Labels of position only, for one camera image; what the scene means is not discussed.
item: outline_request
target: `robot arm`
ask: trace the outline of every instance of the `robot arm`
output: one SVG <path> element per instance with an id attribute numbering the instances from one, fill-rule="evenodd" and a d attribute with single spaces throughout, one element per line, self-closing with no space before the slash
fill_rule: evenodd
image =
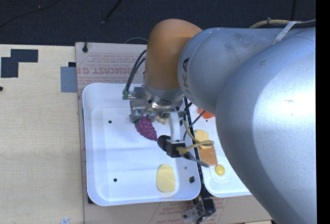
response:
<path id="1" fill-rule="evenodd" d="M 215 114 L 231 166 L 279 224 L 317 222 L 316 28 L 301 26 L 202 31 L 170 19 L 146 51 L 143 107 L 163 117 L 185 95 Z"/>

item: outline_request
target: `light wood surface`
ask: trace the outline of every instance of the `light wood surface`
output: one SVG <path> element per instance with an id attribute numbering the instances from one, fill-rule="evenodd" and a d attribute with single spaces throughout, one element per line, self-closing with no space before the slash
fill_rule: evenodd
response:
<path id="1" fill-rule="evenodd" d="M 0 78 L 0 223 L 82 224 L 77 93 L 60 83 L 75 47 L 0 45 L 0 57 L 11 49 L 38 49 L 39 59 Z"/>

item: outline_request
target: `orange object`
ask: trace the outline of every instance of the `orange object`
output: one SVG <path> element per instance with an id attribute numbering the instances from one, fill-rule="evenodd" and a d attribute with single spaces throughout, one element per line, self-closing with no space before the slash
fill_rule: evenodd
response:
<path id="1" fill-rule="evenodd" d="M 199 113 L 199 114 L 201 114 L 203 111 L 204 111 L 203 109 L 198 108 L 198 113 Z M 210 118 L 212 118 L 212 117 L 214 117 L 214 116 L 215 116 L 215 115 L 214 115 L 213 113 L 210 113 L 210 112 L 208 112 L 208 111 L 205 111 L 205 112 L 203 113 L 203 115 L 202 115 L 202 117 L 203 117 L 204 119 L 210 119 Z"/>

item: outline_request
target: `purple grapes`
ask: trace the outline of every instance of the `purple grapes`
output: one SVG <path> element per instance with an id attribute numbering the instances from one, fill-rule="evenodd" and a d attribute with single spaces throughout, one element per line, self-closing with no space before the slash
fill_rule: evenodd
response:
<path id="1" fill-rule="evenodd" d="M 146 117 L 143 116 L 140 121 L 135 124 L 137 131 L 144 137 L 149 140 L 157 141 L 157 133 L 152 124 L 152 122 Z"/>

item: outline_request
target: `yellow object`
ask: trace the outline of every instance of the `yellow object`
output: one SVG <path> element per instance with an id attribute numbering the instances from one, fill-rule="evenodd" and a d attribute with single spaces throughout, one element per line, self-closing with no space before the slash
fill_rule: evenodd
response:
<path id="1" fill-rule="evenodd" d="M 199 142 L 207 141 L 210 139 L 209 134 L 204 130 L 195 130 L 195 138 Z M 202 149 L 211 148 L 211 146 L 201 145 Z"/>
<path id="2" fill-rule="evenodd" d="M 216 171 L 216 174 L 218 176 L 223 176 L 226 172 L 225 168 L 223 167 L 223 165 L 221 164 L 218 164 L 215 168 L 215 171 Z"/>
<path id="3" fill-rule="evenodd" d="M 162 164 L 157 170 L 157 188 L 161 192 L 173 192 L 175 190 L 175 177 L 173 168 L 168 164 Z"/>

